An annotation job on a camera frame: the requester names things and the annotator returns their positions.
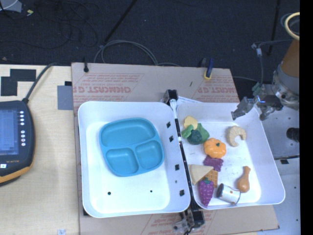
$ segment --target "cardboard sheet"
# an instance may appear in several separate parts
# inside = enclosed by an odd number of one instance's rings
[[[239,98],[229,69],[212,70],[209,81],[203,79],[205,68],[155,67],[117,64],[72,64],[73,106],[79,196],[80,231],[82,235],[174,235],[173,224],[178,213],[135,215],[97,219],[84,215],[82,204],[80,147],[77,111],[86,101],[160,101],[166,90],[177,90],[179,96],[201,102],[238,102]],[[203,211],[205,224],[191,234],[222,235],[278,229],[272,205]]]

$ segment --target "purple grapes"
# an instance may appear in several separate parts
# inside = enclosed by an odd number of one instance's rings
[[[199,181],[198,191],[201,203],[203,203],[204,206],[207,206],[213,196],[214,191],[213,181],[209,181],[207,178]]]
[[[223,162],[223,159],[214,159],[207,155],[203,161],[203,164],[206,166],[212,166],[216,171],[221,171]]]

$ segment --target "toy orange pumpkin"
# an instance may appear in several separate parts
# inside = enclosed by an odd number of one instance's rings
[[[220,159],[226,154],[226,145],[218,139],[210,138],[203,143],[204,153],[211,158]]]

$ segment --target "black floor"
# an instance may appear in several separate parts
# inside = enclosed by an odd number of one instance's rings
[[[271,82],[290,42],[263,45],[263,65],[251,45],[292,40],[281,22],[300,11],[300,0],[19,2],[19,12],[5,6],[0,11],[0,64],[86,60],[198,67],[203,58],[213,58],[214,67],[231,70],[240,97],[256,81]],[[293,30],[299,31],[299,25],[292,22]],[[97,55],[101,48],[102,57]]]

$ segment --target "white tray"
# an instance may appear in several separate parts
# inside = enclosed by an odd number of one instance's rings
[[[182,103],[177,109],[181,130],[184,129],[184,119],[193,116],[209,132],[210,137],[226,144],[227,153],[222,158],[224,163],[218,174],[218,185],[223,183],[235,188],[236,180],[243,173],[243,166],[251,168],[250,190],[241,194],[236,205],[216,198],[215,189],[209,205],[204,207],[197,186],[193,186],[194,198],[203,209],[279,204],[285,199],[285,190],[258,112],[253,108],[248,114],[233,121],[231,111],[236,107],[236,103]],[[99,131],[109,122],[138,117],[149,120],[158,131],[164,149],[164,162],[159,168],[147,173],[130,177],[116,176],[103,158],[98,140]],[[83,206],[89,215],[103,218],[182,212],[189,207],[189,187],[173,111],[168,105],[161,102],[89,101],[80,106],[78,120]],[[227,128],[233,125],[244,128],[247,133],[245,141],[236,138],[238,147],[230,146],[226,140]],[[182,140],[187,163],[203,164],[203,145],[192,145]]]
[[[239,202],[232,205],[216,198],[216,189],[207,207],[203,206],[198,194],[198,186],[193,186],[194,198],[199,206],[207,210],[280,204],[285,199],[285,190],[277,170],[268,140],[266,138],[259,114],[253,108],[246,115],[233,121],[231,111],[237,107],[236,103],[183,103],[178,106],[178,118],[181,131],[187,116],[194,117],[206,129],[210,138],[216,138],[226,144],[226,155],[222,157],[224,163],[218,173],[218,185],[236,188],[236,181],[243,174],[243,166],[251,168],[249,173],[250,190],[240,195]],[[229,145],[226,139],[227,129],[238,125],[245,129],[247,138],[237,137],[237,147]],[[203,165],[206,154],[203,145],[192,145],[182,139],[184,153],[188,164]]]
[[[149,120],[158,131],[164,162],[146,173],[116,176],[103,158],[98,137],[100,129],[115,120],[138,117]],[[89,101],[80,106],[78,120],[83,206],[89,215],[103,218],[182,212],[188,208],[190,192],[173,111],[168,105],[160,102]]]

